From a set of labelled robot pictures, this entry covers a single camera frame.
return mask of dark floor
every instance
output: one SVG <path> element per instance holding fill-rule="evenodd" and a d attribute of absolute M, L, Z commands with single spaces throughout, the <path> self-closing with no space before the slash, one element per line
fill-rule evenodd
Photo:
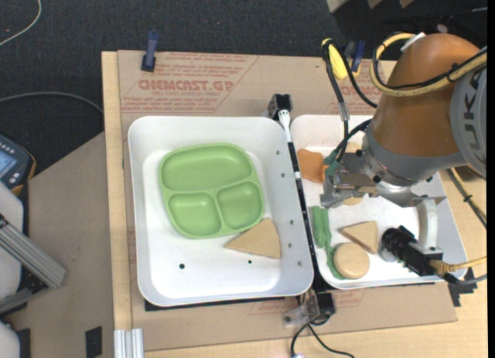
<path fill-rule="evenodd" d="M 366 56 L 391 31 L 431 31 L 437 18 L 486 7 L 487 0 L 416 0 L 403 9 L 385 0 L 370 10 L 350 0 L 331 14 L 325 0 L 41 0 L 40 20 L 0 46 L 0 99 L 34 91 L 63 91 L 102 103 L 101 51 L 144 49 L 150 28 L 158 50 L 318 56 L 326 37 L 363 39 Z M 36 0 L 0 0 L 0 42 L 27 26 Z M 404 19 L 405 24 L 387 23 Z M 486 45 L 487 14 L 457 15 L 451 30 Z M 0 104 L 0 131 L 33 153 L 38 171 L 103 130 L 87 104 L 44 97 Z"/>

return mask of green plate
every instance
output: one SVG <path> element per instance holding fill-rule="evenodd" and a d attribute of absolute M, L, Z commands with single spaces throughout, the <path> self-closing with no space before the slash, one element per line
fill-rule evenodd
<path fill-rule="evenodd" d="M 159 181 L 169 218 L 187 237 L 239 233 L 258 224 L 265 212 L 256 169 L 236 145 L 172 151 L 160 162 Z"/>

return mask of white cable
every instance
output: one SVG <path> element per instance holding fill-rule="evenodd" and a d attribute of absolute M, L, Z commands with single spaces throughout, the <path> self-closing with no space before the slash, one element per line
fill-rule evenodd
<path fill-rule="evenodd" d="M 32 26 L 34 26 L 38 22 L 39 17 L 41 16 L 41 0 L 36 0 L 36 1 L 38 2 L 38 14 L 34 18 L 34 20 L 31 22 L 31 24 L 29 24 L 27 27 L 25 27 L 22 31 L 17 32 L 15 35 L 12 35 L 9 38 L 1 41 L 0 46 L 5 45 L 7 42 L 10 42 L 11 40 L 17 38 L 18 36 L 21 36 L 24 32 L 29 31 L 32 28 Z"/>

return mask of triangular wooden piece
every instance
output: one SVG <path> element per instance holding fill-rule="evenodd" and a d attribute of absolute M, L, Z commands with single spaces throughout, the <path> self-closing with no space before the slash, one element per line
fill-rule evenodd
<path fill-rule="evenodd" d="M 277 228 L 269 218 L 263 219 L 247 232 L 234 238 L 225 247 L 248 254 L 273 257 L 274 259 L 281 257 Z"/>
<path fill-rule="evenodd" d="M 359 244 L 366 251 L 372 254 L 378 252 L 378 227 L 375 221 L 344 227 L 340 233 L 354 243 Z"/>

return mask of round wooden disc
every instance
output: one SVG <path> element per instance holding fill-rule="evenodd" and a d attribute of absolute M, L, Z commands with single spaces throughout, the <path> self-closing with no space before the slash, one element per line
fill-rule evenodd
<path fill-rule="evenodd" d="M 356 280 L 370 269 L 370 258 L 366 251 L 355 243 L 339 245 L 333 255 L 333 263 L 345 278 Z"/>

